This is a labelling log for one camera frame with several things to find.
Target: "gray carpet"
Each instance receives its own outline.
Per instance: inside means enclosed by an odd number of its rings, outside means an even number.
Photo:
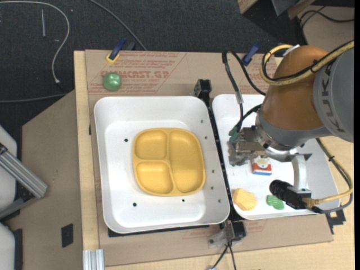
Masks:
[[[0,3],[0,100],[57,95],[74,89],[73,51],[113,48],[121,37],[135,41],[109,13],[88,0],[38,1],[55,5],[69,19],[70,35],[55,62],[61,81],[55,85],[52,59],[65,37],[62,14],[39,4]],[[240,15],[237,0],[95,0],[134,32],[148,50],[247,52],[254,42],[265,52],[279,43],[302,43],[297,22],[276,16],[270,0],[260,0]],[[43,36],[42,11],[46,36]],[[141,50],[139,43],[136,50]],[[0,125],[13,133],[57,98],[0,103]]]

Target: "green toy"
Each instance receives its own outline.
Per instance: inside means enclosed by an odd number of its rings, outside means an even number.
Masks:
[[[102,84],[105,89],[109,91],[116,91],[119,90],[122,85],[122,78],[118,73],[109,72],[104,75]]]
[[[266,196],[266,203],[273,206],[276,210],[282,210],[285,208],[284,202],[273,195]]]

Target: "yellow divided plate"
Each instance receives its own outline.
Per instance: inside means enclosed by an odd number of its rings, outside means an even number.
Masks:
[[[147,129],[133,143],[135,178],[145,192],[189,195],[205,183],[203,152],[197,137],[180,128]]]

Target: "yellow cable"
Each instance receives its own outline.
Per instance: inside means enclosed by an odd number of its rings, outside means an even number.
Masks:
[[[270,57],[277,51],[279,50],[283,50],[283,49],[289,49],[290,47],[292,47],[292,45],[288,45],[288,44],[284,44],[284,45],[280,45],[277,46],[273,49],[271,49],[268,53],[266,53],[264,55],[264,60],[268,61],[270,59]],[[319,71],[323,66],[325,66],[326,64],[328,64],[330,61],[332,61],[333,59],[337,58],[338,56],[340,56],[342,53],[344,53],[345,51],[354,48],[354,40],[350,41],[347,44],[344,44],[342,47],[340,47],[339,49],[337,49],[334,52],[331,52],[330,54],[328,54],[327,56],[324,57],[324,59],[322,59],[320,62],[316,63],[315,65],[313,65],[311,67],[311,69],[307,70],[306,72],[295,76],[294,78],[290,78],[288,80],[282,80],[282,81],[274,81],[271,80],[269,78],[266,77],[264,70],[262,67],[260,67],[260,75],[263,78],[263,80],[265,82],[267,82],[270,85],[274,85],[274,86],[282,86],[282,85],[289,85],[289,84],[293,84],[296,83],[300,80],[303,80],[307,77],[309,77],[310,75],[314,74],[314,72]]]
[[[303,201],[306,203],[308,208],[311,208],[314,205],[318,205],[320,203],[324,203],[324,202],[328,202],[328,201],[332,201],[332,200],[336,200],[336,199],[340,199],[342,197],[348,196],[353,192],[353,182],[352,182],[352,178],[349,175],[348,172],[346,172],[344,170],[344,168],[342,166],[340,166],[340,164],[333,158],[334,163],[337,164],[341,170],[343,171],[344,175],[347,177],[348,181],[349,181],[349,190],[347,190],[344,193],[338,194],[338,195],[334,195],[334,196],[329,196],[326,198],[321,198],[321,199],[313,199],[313,198],[303,198]]]

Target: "white container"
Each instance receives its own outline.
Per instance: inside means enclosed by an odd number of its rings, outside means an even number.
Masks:
[[[254,106],[261,104],[263,98],[264,96],[262,95],[243,95],[244,114]],[[237,205],[234,205],[237,213],[245,219],[264,219],[314,214],[312,211],[304,209],[295,210],[287,205],[285,205],[283,210],[276,210],[266,203],[267,195],[271,195],[269,185],[273,180],[279,179],[292,185],[294,184],[294,170],[291,162],[281,163],[270,159],[272,174],[269,176],[253,174],[250,161],[242,166],[230,165],[228,159],[228,141],[230,137],[228,133],[240,119],[240,107],[235,95],[231,94],[222,94],[215,97],[212,107],[218,127],[219,139],[231,193],[233,194],[237,188],[243,188],[248,192],[254,193],[257,200],[257,205],[253,210],[241,210]],[[250,127],[254,125],[255,117],[256,114],[251,114],[244,120],[242,126]],[[312,154],[309,160],[307,160],[306,165],[308,189],[312,191],[313,198],[323,198],[338,194],[327,159],[315,139],[309,140],[305,143],[303,148],[299,147],[293,152]],[[339,200],[334,200],[320,204],[319,207],[325,210],[332,209],[338,207],[339,203]]]
[[[0,270],[15,269],[15,237],[0,223]]]
[[[0,142],[16,157],[16,141],[0,125]],[[16,194],[16,179],[0,166],[0,211],[10,205]]]
[[[94,107],[100,160],[103,216],[118,233],[204,226],[225,221],[230,212],[215,139],[205,104],[192,96],[105,97]],[[206,180],[195,194],[155,196],[138,186],[132,142],[146,129],[191,131],[199,140]]]

